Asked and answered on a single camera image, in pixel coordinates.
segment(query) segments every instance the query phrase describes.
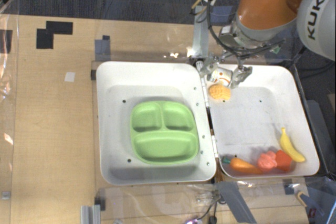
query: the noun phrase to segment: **wooden table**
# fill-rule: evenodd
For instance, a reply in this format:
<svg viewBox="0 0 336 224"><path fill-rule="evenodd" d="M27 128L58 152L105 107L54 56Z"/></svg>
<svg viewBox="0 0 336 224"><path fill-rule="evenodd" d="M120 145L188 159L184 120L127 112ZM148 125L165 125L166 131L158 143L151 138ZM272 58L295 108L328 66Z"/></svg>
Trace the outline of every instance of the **wooden table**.
<svg viewBox="0 0 336 224"><path fill-rule="evenodd" d="M36 49L36 29L46 28L47 20L73 22L73 34L54 35L54 49ZM141 60L150 52L181 57L192 46L193 26L34 16L20 16L19 23L11 223L79 223L80 207L92 206L96 195L90 79L95 39L109 35L116 57ZM218 49L213 41L210 47ZM75 72L74 82L65 81L67 72ZM170 199L178 201L180 190L169 188ZM148 195L137 197L146 201ZM260 223L308 222L293 195L269 196L271 206L253 201L251 211ZM227 206L219 207L217 215L218 223L235 223ZM190 216L124 223L183 223Z"/></svg>

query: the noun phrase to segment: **orange cookie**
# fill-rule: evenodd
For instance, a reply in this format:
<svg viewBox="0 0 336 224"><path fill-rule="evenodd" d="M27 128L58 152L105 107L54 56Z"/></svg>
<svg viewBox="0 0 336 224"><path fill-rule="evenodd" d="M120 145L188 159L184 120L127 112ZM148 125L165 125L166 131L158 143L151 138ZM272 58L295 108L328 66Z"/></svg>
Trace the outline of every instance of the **orange cookie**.
<svg viewBox="0 0 336 224"><path fill-rule="evenodd" d="M209 94L214 99L229 100L231 90L221 84L214 84L209 88Z"/></svg>

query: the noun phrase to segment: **green divided plate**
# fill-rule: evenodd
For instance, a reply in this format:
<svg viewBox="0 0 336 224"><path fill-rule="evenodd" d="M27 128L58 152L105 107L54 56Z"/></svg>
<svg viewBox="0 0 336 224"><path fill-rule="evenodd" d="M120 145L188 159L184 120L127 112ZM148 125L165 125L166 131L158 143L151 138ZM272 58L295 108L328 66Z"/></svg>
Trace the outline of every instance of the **green divided plate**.
<svg viewBox="0 0 336 224"><path fill-rule="evenodd" d="M136 156L148 164L187 162L199 148L193 113L171 101L136 105L131 114L131 141Z"/></svg>

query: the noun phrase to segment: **banana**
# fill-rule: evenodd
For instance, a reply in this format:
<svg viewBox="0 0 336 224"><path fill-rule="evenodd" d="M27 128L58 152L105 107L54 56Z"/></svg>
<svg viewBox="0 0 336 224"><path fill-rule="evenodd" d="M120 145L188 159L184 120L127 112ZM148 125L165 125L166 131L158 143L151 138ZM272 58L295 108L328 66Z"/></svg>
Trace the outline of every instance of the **banana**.
<svg viewBox="0 0 336 224"><path fill-rule="evenodd" d="M302 163L306 159L305 157L299 153L292 145L288 135L286 134L286 129L281 128L282 135L280 138L280 146L284 152L286 152L295 162Z"/></svg>

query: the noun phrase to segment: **pink toy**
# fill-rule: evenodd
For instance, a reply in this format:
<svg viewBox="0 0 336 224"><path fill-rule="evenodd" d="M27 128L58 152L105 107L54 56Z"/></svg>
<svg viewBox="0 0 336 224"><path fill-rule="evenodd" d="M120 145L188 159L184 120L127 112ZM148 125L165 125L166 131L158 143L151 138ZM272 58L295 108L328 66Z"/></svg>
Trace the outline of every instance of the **pink toy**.
<svg viewBox="0 0 336 224"><path fill-rule="evenodd" d="M276 154L273 151L267 153L261 153L260 158L258 159L258 167L263 172L267 172L277 167L277 162L275 161Z"/></svg>

